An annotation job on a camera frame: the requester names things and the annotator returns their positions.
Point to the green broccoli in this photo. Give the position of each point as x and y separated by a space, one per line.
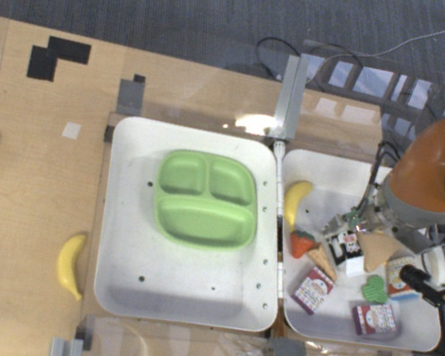
375 289

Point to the yellow banana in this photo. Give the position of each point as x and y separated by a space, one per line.
68 261
292 202

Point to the white plastic tray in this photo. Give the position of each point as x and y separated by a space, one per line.
334 171
188 277

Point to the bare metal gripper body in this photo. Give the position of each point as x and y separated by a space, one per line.
378 221

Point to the tan ice cream cone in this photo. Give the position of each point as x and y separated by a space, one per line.
322 262

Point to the green divided plate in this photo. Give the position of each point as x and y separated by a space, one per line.
202 220

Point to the red strawberry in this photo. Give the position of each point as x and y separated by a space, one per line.
301 244

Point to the black and white milk carton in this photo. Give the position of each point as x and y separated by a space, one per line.
351 255

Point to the white orange and blue carton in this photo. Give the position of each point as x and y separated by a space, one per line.
394 280

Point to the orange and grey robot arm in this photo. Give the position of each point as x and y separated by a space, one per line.
423 174

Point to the black cylinder on white bracket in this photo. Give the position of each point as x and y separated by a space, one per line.
421 281

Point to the purple and white printed box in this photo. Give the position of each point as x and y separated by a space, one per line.
313 291
374 320

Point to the tan bread slice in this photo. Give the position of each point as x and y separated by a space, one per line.
378 249

